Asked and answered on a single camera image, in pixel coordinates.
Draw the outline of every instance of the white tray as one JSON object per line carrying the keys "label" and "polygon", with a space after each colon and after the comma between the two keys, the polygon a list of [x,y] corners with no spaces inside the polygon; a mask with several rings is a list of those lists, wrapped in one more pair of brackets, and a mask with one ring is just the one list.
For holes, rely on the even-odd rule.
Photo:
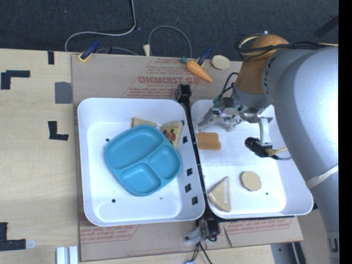
{"label": "white tray", "polygon": [[[195,133],[197,124],[212,107],[211,100],[196,101],[191,107]],[[273,107],[268,107],[261,117],[273,117],[269,123],[269,136],[274,149],[285,146],[274,116]],[[225,130],[227,124],[220,120],[202,130],[219,135],[219,151],[199,150],[202,173],[206,190],[209,191],[224,177],[229,177],[231,211],[219,210],[212,202],[210,208],[217,216],[225,219],[257,218],[304,215],[311,211],[313,198],[292,159],[278,161],[260,158],[244,144],[248,137],[259,138],[258,124],[241,123],[231,132]],[[290,156],[285,151],[278,156]],[[243,171],[253,171],[262,181],[259,191],[248,191],[240,182]]]}
{"label": "white tray", "polygon": [[[104,150],[113,139],[131,127],[132,117],[155,122],[185,123],[178,152],[183,169],[161,190],[135,196],[120,185],[108,169]],[[184,108],[173,100],[89,98],[78,106],[79,142],[84,212],[97,226],[188,221],[205,210],[200,177]]]}

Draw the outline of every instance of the table surface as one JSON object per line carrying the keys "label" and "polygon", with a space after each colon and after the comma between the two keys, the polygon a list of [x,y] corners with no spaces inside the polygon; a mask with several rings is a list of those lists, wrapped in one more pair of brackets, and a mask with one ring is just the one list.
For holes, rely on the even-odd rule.
{"label": "table surface", "polygon": [[[0,252],[1,263],[55,263],[60,246],[78,246],[74,117],[72,104],[55,104],[54,84],[71,82],[70,53],[0,49],[0,72],[30,70],[0,90],[0,222],[7,238],[32,239],[33,249]],[[49,140],[48,121],[67,141]],[[213,263],[274,264],[270,245],[211,250]],[[89,263],[185,263],[192,252]],[[207,263],[202,253],[197,264]]]}

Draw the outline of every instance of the toy carrot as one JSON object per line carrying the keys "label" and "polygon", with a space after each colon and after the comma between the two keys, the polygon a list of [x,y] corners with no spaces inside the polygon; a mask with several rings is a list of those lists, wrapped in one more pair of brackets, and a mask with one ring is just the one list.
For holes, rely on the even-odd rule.
{"label": "toy carrot", "polygon": [[186,64],[188,70],[194,75],[200,77],[205,81],[208,81],[209,83],[214,82],[209,74],[199,64],[197,64],[195,60],[187,60],[186,58],[182,58],[181,61]]}

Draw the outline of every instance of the divided blue plate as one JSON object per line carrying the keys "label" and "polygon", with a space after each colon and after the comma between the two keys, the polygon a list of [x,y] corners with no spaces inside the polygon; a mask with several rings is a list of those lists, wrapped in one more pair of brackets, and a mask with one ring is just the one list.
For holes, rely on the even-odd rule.
{"label": "divided blue plate", "polygon": [[105,161],[130,193],[147,196],[170,183],[181,171],[179,153],[157,128],[143,124],[111,140]]}

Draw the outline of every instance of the cardboard box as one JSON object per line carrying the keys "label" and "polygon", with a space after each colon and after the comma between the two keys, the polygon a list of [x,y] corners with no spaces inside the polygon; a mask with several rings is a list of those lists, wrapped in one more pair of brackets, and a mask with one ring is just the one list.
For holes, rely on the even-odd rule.
{"label": "cardboard box", "polygon": [[[179,84],[191,86],[191,103],[214,99],[222,91],[230,73],[239,72],[241,63],[231,62],[230,68],[218,70],[208,61],[204,69],[213,78],[213,84],[192,75],[177,58],[94,54],[88,62],[80,63],[77,54],[72,54],[71,67],[80,201],[81,261],[193,251],[193,244],[184,244],[183,234],[195,228],[195,221],[97,227],[86,219],[81,188],[77,107],[82,100],[90,97],[172,98]],[[220,224],[221,234],[216,242],[207,243],[206,249],[284,243],[303,239],[296,217]]]}

